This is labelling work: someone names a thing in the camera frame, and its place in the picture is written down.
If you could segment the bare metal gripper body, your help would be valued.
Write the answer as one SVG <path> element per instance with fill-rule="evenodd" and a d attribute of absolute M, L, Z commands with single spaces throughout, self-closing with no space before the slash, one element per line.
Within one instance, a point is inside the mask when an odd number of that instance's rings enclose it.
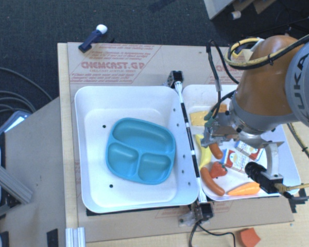
<path fill-rule="evenodd" d="M 221 145 L 230 140 L 240 140 L 254 148 L 264 148 L 269 143 L 261 137 L 264 130 L 250 127 L 234 112 L 218 113 L 215 117 L 208 114 L 204 120 L 203 135 L 211 134 L 212 144 Z"/>

